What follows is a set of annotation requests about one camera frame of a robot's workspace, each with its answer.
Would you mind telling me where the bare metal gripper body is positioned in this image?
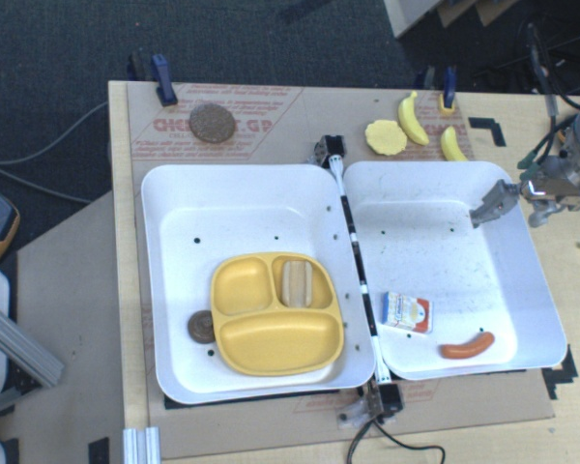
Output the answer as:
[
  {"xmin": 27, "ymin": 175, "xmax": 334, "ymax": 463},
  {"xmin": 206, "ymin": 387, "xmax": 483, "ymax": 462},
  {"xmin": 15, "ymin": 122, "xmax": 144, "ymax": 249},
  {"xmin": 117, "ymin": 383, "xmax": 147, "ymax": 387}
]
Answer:
[{"xmin": 519, "ymin": 154, "xmax": 580, "ymax": 212}]

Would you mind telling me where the yellow banana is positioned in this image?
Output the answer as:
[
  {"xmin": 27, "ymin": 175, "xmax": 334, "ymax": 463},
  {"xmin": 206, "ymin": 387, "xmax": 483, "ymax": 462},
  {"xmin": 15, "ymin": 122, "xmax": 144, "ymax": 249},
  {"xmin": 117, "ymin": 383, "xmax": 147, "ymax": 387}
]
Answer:
[
  {"xmin": 439, "ymin": 125, "xmax": 470, "ymax": 162},
  {"xmin": 396, "ymin": 90, "xmax": 431, "ymax": 147}
]

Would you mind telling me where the white plastic tray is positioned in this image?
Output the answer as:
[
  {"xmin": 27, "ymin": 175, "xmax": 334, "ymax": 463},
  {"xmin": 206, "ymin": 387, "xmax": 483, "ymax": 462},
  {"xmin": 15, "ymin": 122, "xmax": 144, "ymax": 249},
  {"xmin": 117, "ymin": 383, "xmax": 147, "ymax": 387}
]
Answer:
[
  {"xmin": 140, "ymin": 162, "xmax": 378, "ymax": 406},
  {"xmin": 341, "ymin": 159, "xmax": 569, "ymax": 382}
]

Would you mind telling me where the yellow round biscuit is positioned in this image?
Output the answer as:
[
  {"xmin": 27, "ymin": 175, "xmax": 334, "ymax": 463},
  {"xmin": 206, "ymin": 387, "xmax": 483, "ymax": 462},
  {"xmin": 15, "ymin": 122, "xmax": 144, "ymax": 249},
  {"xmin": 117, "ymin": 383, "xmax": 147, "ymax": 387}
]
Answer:
[{"xmin": 363, "ymin": 119, "xmax": 409, "ymax": 157}]

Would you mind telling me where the white red blue carton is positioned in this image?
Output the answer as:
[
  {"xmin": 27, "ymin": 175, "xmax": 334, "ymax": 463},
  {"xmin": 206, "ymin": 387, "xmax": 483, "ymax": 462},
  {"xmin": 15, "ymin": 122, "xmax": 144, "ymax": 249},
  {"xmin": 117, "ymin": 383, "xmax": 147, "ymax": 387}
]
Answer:
[{"xmin": 380, "ymin": 290, "xmax": 435, "ymax": 335}]

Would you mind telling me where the orange sausage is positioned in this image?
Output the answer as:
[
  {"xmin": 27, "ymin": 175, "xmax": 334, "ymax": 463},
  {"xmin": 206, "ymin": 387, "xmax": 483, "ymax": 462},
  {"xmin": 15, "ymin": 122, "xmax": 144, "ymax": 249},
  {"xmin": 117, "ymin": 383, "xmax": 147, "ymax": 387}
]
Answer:
[{"xmin": 439, "ymin": 331, "xmax": 496, "ymax": 361}]

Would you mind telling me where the thin black and white rod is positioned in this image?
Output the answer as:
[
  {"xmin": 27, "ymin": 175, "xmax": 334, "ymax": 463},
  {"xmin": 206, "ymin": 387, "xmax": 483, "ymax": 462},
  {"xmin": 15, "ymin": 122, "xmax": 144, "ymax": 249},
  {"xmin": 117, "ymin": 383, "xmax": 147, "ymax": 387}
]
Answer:
[{"xmin": 329, "ymin": 154, "xmax": 393, "ymax": 385}]

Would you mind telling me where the tan toy bread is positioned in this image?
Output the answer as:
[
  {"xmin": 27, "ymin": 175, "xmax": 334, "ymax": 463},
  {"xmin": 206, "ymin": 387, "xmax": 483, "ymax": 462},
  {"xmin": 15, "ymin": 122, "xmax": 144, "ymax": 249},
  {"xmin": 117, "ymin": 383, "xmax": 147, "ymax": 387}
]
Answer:
[{"xmin": 280, "ymin": 259, "xmax": 314, "ymax": 309}]

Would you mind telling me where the brown cardboard board red print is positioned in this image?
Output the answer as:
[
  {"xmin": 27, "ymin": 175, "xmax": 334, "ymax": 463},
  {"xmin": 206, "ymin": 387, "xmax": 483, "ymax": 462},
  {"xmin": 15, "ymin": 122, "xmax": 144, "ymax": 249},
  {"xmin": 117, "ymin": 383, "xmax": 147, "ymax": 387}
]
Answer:
[{"xmin": 125, "ymin": 82, "xmax": 557, "ymax": 459}]

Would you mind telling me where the yellow divided plate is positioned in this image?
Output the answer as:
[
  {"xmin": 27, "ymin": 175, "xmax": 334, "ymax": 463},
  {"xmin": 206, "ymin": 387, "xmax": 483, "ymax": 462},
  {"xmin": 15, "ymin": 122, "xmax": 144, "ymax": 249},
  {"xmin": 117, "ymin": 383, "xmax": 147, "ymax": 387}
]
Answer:
[{"xmin": 209, "ymin": 250, "xmax": 346, "ymax": 377}]

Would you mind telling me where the large brown round biscuit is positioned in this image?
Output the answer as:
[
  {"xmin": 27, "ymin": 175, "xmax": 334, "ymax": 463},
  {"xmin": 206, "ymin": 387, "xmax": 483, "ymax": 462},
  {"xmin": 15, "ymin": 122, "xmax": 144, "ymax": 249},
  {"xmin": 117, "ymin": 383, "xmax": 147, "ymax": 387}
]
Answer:
[{"xmin": 188, "ymin": 102, "xmax": 237, "ymax": 145}]

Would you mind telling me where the small brown round biscuit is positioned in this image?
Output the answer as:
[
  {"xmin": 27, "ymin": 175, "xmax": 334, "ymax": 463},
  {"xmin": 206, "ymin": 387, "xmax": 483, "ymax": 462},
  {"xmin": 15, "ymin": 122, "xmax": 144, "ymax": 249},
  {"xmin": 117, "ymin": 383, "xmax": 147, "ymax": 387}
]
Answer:
[{"xmin": 187, "ymin": 309, "xmax": 218, "ymax": 345}]

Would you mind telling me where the black block with thin wires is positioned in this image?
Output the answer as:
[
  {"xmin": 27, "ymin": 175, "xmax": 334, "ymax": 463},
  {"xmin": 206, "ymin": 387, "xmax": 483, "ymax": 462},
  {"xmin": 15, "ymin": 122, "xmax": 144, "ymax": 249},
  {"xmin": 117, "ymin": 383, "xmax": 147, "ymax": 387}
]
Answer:
[
  {"xmin": 365, "ymin": 382, "xmax": 406, "ymax": 425},
  {"xmin": 312, "ymin": 133, "xmax": 347, "ymax": 167}
]

